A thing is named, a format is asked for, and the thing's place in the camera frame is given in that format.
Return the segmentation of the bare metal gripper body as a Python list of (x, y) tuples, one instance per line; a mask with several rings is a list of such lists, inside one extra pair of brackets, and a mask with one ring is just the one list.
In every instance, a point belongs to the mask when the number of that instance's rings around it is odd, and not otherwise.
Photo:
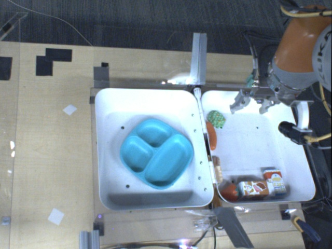
[(275, 101), (275, 104), (290, 105), (304, 91), (295, 89), (281, 83), (254, 84), (250, 89), (244, 89), (250, 94), (251, 99), (262, 103), (263, 99)]

